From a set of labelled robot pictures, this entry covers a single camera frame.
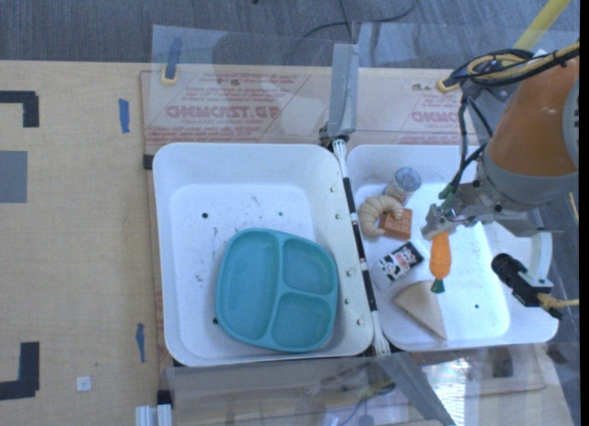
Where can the cow print carton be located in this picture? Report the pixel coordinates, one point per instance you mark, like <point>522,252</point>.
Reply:
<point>399,262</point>

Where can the thin black and white rod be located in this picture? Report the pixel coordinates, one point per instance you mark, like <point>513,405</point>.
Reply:
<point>353,222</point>

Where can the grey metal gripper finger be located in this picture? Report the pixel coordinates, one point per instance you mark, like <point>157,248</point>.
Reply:
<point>452,225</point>
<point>431,222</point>

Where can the white plastic tray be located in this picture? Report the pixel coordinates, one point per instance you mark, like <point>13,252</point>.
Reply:
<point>248,171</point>
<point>474,304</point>

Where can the teal divided plate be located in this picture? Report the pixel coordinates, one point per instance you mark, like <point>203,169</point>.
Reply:
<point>257,286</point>

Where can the orange-brown waffle biscuit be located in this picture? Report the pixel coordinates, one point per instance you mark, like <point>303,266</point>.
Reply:
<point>397,224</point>

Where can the small grey can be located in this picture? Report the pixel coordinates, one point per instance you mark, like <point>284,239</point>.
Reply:
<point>404,184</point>

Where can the black cylinder on white bracket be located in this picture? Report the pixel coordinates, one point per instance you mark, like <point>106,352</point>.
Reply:
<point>515,274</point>

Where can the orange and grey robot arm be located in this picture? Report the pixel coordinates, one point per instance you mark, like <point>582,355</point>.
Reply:
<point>534,125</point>

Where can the tan triangular bread slice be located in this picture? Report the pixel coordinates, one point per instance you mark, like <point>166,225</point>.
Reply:
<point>425,307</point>

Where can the orange carrot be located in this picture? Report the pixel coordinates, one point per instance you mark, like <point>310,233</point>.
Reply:
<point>440,256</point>

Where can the tan croissant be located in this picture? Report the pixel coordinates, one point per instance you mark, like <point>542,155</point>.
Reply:
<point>370,212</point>

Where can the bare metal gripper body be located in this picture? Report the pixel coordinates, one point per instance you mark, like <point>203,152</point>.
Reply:
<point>478,210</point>

